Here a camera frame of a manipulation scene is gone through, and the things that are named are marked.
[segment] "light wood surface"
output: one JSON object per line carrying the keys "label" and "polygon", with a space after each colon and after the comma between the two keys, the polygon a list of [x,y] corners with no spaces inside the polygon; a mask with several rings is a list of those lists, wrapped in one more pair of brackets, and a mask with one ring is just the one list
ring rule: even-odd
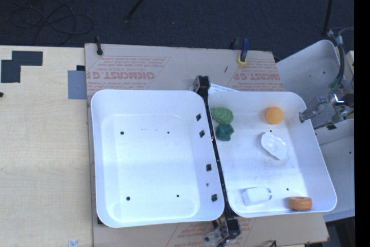
{"label": "light wood surface", "polygon": [[92,246],[86,100],[68,99],[68,70],[83,48],[43,51],[41,67],[22,66],[20,83],[0,83],[0,246]]}

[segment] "dark green object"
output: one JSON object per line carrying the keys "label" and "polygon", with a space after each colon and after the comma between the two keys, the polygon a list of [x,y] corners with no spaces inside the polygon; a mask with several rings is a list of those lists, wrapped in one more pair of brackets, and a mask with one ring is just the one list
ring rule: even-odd
{"label": "dark green object", "polygon": [[220,124],[230,124],[234,119],[231,110],[224,107],[212,108],[210,114],[212,118]]}
{"label": "dark green object", "polygon": [[230,124],[219,124],[216,130],[216,137],[222,141],[229,141],[232,133],[234,133],[234,129]]}

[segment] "black floor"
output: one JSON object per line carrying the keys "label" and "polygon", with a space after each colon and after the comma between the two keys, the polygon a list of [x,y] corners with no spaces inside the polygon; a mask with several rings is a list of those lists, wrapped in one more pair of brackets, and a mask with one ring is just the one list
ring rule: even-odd
{"label": "black floor", "polygon": [[[0,45],[82,47],[102,43],[227,49],[235,37],[251,50],[286,58],[354,27],[354,0],[1,0]],[[354,49],[353,31],[343,34]]]}

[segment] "black fabric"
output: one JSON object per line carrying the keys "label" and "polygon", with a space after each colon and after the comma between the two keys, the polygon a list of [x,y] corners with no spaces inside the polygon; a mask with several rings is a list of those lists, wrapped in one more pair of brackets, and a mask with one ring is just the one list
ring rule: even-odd
{"label": "black fabric", "polygon": [[[286,58],[324,36],[328,0],[1,0],[0,44],[82,47],[101,43],[250,50]],[[333,0],[330,28],[354,26],[354,0]],[[346,51],[353,32],[343,34]]]}

